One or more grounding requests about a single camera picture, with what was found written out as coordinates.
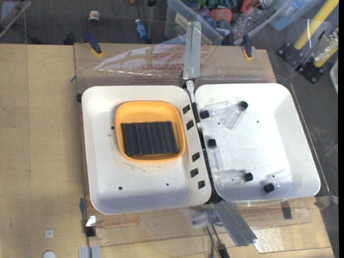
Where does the small blue bottle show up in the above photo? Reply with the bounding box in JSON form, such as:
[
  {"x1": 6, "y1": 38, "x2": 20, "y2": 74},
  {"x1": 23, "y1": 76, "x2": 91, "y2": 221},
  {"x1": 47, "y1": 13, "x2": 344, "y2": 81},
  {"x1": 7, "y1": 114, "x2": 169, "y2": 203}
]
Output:
[{"x1": 134, "y1": 18, "x2": 148, "y2": 40}]

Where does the black ribbed insert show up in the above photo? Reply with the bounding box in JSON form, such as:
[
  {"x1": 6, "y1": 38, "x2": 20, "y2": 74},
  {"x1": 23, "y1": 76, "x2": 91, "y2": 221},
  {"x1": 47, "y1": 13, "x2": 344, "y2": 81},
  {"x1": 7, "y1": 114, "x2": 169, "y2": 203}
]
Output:
[{"x1": 120, "y1": 121, "x2": 180, "y2": 157}]

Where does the orange bowl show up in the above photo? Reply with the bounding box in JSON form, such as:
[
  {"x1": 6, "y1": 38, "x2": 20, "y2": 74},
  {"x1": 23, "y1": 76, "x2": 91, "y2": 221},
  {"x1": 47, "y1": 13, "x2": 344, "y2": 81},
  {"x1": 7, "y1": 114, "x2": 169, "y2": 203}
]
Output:
[{"x1": 114, "y1": 100, "x2": 187, "y2": 161}]

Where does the clear plastic bottle black cap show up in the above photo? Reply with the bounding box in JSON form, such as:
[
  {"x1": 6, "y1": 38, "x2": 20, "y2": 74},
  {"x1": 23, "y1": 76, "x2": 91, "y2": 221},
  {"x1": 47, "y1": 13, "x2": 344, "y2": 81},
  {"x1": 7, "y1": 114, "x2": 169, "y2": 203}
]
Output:
[
  {"x1": 220, "y1": 101, "x2": 249, "y2": 131},
  {"x1": 214, "y1": 169, "x2": 254, "y2": 188},
  {"x1": 207, "y1": 138, "x2": 225, "y2": 171},
  {"x1": 199, "y1": 100, "x2": 232, "y2": 120},
  {"x1": 263, "y1": 169, "x2": 295, "y2": 194}
]

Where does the white plastic tray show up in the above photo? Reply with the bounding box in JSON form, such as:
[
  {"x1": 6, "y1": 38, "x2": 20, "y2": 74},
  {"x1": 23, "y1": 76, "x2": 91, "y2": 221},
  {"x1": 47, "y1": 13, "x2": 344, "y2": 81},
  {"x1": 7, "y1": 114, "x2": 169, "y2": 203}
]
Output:
[
  {"x1": 81, "y1": 84, "x2": 212, "y2": 215},
  {"x1": 193, "y1": 83, "x2": 321, "y2": 202}
]

